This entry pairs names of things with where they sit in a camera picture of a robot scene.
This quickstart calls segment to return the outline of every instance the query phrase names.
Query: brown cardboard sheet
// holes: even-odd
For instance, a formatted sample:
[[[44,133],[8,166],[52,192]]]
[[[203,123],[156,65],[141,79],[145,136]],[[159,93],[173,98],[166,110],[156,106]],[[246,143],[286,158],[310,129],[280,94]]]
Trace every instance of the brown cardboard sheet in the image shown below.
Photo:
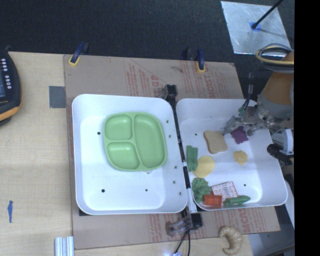
[[[72,101],[81,94],[158,97],[165,85],[176,85],[177,100],[243,99],[234,65],[206,62],[206,71],[198,73],[196,63],[187,60],[82,55],[72,67],[69,58],[70,55],[64,56],[64,75],[75,249],[180,240],[180,235],[171,237],[165,228],[166,224],[180,220],[180,213],[80,214],[75,195]],[[190,235],[191,239],[217,237],[224,225],[238,228],[242,234],[280,230],[274,207],[205,211],[201,216],[203,226]]]

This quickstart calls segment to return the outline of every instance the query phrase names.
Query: wooden table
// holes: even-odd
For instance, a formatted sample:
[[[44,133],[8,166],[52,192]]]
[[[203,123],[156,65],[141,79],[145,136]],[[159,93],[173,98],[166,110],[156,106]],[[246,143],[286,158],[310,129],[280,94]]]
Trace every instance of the wooden table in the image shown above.
[[[54,255],[73,235],[65,108],[50,108],[49,86],[65,86],[62,54],[10,52],[23,86],[21,110],[0,126],[0,255]],[[12,222],[7,207],[12,201]],[[76,256],[169,256],[178,241],[76,250]],[[224,256],[226,238],[191,240],[190,255]],[[179,251],[187,255],[188,241]],[[249,238],[237,256],[252,255]]]

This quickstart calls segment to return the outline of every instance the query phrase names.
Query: toy bread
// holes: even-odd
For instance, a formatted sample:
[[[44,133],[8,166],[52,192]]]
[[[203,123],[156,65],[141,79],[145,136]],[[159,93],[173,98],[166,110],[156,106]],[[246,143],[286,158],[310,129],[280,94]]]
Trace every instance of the toy bread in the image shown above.
[[[203,133],[208,150],[211,154],[226,151],[228,146],[221,131],[206,130]]]

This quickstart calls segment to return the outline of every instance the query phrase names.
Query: black floor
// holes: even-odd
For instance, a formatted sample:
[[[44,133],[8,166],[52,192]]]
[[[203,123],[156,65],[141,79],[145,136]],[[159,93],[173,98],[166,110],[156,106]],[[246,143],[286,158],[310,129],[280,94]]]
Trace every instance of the black floor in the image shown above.
[[[295,1],[277,9],[294,49]],[[235,63],[244,95],[254,67],[253,55],[234,54],[220,0],[1,0],[0,31],[0,49],[15,52],[72,54],[84,41],[89,55],[179,60],[185,48],[201,48],[205,61]],[[253,100],[270,74],[255,75]]]

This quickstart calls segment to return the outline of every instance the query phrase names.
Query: blue and yellow clamp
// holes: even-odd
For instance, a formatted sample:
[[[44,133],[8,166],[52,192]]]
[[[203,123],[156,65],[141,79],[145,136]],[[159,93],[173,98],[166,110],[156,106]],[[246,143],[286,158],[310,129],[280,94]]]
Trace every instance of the blue and yellow clamp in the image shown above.
[[[74,51],[74,54],[71,55],[71,57],[69,58],[68,60],[68,64],[71,66],[71,67],[75,67],[79,60],[80,60],[80,56],[79,55],[85,55],[88,51],[88,47],[89,47],[89,44],[84,42],[84,41],[81,41],[78,45],[78,47],[75,49]]]
[[[196,61],[196,69],[199,73],[204,73],[205,68],[205,55],[202,49],[198,48],[196,51],[197,55],[195,58],[192,56],[192,50],[188,47],[182,51],[180,59],[183,61]]]

